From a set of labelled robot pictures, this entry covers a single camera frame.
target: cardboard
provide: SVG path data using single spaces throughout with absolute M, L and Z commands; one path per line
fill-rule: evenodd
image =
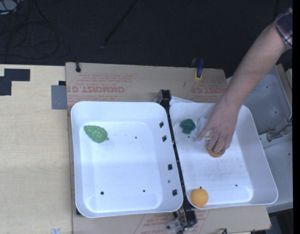
M 202 80 L 195 80 L 193 68 L 153 67 L 117 64 L 66 63 L 69 148 L 72 189 L 73 230 L 76 234 L 148 234 L 167 233 L 165 223 L 172 213 L 135 214 L 102 218 L 78 215 L 75 207 L 71 107 L 83 100 L 154 101 L 161 89 L 194 102 L 217 102 L 227 87 L 224 71 L 203 69 Z M 266 207 L 249 206 L 214 210 L 196 210 L 198 223 L 191 233 L 218 233 L 265 230 L 270 228 Z

